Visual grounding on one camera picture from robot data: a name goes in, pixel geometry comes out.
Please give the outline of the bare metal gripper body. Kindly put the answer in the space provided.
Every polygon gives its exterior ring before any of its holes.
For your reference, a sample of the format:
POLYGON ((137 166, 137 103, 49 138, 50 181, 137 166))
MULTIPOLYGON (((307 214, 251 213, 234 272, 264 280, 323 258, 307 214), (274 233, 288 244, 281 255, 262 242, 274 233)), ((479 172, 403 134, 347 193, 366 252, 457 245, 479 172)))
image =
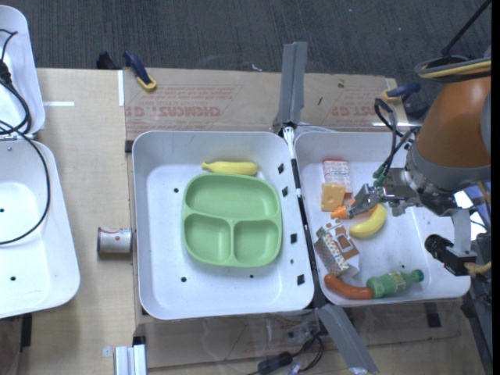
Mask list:
POLYGON ((380 197, 388 202, 394 216, 409 207, 424 207, 437 216, 451 216, 457 209, 452 191, 439 188, 418 172, 391 168, 385 177, 380 197))

